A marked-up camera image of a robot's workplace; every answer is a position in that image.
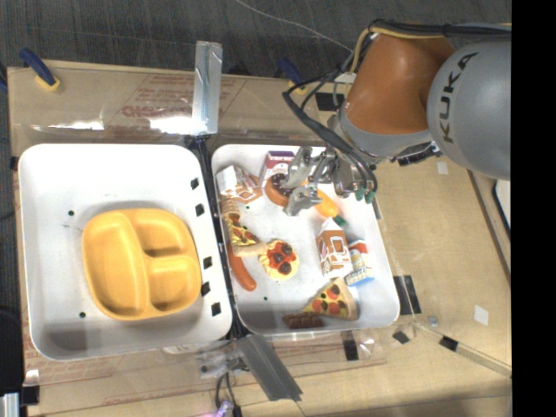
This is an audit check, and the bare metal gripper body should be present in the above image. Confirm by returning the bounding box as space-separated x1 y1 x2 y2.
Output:
311 145 374 200

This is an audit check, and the orange carrot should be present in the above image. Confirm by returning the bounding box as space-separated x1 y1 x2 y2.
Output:
303 180 349 228

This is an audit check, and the purple and white carton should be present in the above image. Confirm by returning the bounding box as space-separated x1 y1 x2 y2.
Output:
259 149 297 187

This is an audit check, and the white plastic tray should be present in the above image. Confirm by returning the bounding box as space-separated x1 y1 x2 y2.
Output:
210 142 401 338
17 142 235 361

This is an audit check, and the brown doughnut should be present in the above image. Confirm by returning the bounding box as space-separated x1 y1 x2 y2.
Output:
263 172 305 209

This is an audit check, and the white and brown carton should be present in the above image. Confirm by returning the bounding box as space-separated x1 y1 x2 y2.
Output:
314 217 354 279
215 164 264 206

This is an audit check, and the round yellow mini pizza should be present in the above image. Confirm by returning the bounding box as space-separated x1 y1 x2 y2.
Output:
258 238 301 283

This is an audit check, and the pizza slice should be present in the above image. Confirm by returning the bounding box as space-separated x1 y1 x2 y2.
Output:
218 197 268 259
301 276 361 322

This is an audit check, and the red white blue carton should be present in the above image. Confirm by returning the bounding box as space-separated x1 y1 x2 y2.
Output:
343 238 376 288

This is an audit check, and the red sausage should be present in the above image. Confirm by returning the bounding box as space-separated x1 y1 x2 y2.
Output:
225 242 258 293

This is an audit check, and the brown chocolate biscuit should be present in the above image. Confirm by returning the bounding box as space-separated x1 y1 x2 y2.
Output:
281 311 325 331

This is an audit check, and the orange divided plate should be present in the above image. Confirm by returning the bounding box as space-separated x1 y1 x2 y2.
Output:
81 207 204 322

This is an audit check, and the brown cardboard board red print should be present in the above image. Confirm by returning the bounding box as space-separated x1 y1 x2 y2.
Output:
6 58 513 417

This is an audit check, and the black cylinder on white bracket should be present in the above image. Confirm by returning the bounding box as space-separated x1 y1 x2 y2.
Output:
390 141 442 168

